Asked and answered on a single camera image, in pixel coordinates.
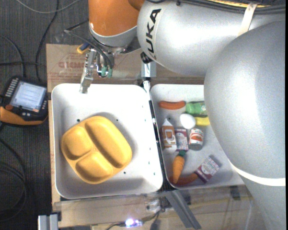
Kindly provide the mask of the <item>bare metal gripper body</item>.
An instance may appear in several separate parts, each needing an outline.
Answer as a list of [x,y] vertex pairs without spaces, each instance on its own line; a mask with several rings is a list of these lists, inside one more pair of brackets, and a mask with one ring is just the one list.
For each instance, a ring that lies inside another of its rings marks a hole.
[[131,51],[131,47],[90,46],[84,64],[84,77],[92,78],[94,69],[99,77],[112,77],[115,56]]

